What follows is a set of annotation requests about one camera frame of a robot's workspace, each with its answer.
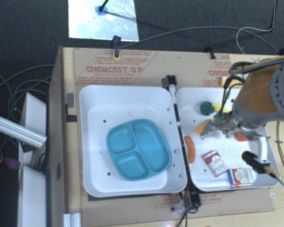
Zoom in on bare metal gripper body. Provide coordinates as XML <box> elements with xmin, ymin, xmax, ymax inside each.
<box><xmin>213</xmin><ymin>112</ymin><xmax>261</xmax><ymax>142</ymax></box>

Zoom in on orange carrot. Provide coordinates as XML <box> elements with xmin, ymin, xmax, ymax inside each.
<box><xmin>194</xmin><ymin>119</ymin><xmax>216</xmax><ymax>134</ymax></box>

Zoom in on red sausage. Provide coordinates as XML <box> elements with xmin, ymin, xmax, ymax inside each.
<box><xmin>233</xmin><ymin>132</ymin><xmax>249</xmax><ymax>142</ymax></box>

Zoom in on green broccoli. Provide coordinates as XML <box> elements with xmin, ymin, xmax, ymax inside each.
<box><xmin>199</xmin><ymin>101</ymin><xmax>215</xmax><ymax>116</ymax></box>

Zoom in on yellow banana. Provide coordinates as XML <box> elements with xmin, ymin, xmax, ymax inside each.
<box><xmin>213</xmin><ymin>103</ymin><xmax>231</xmax><ymax>114</ymax></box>

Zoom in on orange sausage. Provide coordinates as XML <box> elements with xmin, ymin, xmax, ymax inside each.
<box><xmin>184</xmin><ymin>136</ymin><xmax>196</xmax><ymax>164</ymax></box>

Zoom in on white plastic tray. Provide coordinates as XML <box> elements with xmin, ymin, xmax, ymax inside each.
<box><xmin>175</xmin><ymin>87</ymin><xmax>281</xmax><ymax>192</ymax></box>
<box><xmin>79</xmin><ymin>85</ymin><xmax>188</xmax><ymax>198</ymax></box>

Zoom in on thin black and white rod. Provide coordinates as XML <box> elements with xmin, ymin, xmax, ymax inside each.
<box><xmin>169</xmin><ymin>84</ymin><xmax>195</xmax><ymax>198</ymax></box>

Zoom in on red and white carton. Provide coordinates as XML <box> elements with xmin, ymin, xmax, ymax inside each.
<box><xmin>203</xmin><ymin>150</ymin><xmax>229</xmax><ymax>178</ymax></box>

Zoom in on blue red white carton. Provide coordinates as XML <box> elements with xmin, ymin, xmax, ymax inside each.
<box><xmin>227</xmin><ymin>167</ymin><xmax>255</xmax><ymax>187</ymax></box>

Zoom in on brown cardboard board red print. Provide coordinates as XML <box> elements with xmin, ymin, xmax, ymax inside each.
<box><xmin>73</xmin><ymin>47</ymin><xmax>275</xmax><ymax>220</ymax></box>

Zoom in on blue divided plate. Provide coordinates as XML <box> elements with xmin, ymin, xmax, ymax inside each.
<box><xmin>106</xmin><ymin>118</ymin><xmax>172</xmax><ymax>181</ymax></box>

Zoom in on purple grapes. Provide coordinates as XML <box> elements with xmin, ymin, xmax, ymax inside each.
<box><xmin>3</xmin><ymin>157</ymin><xmax>22</xmax><ymax>171</ymax></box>

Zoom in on black cylinder on white bracket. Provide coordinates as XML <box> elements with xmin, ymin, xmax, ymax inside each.
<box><xmin>241</xmin><ymin>136</ymin><xmax>272</xmax><ymax>175</ymax></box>

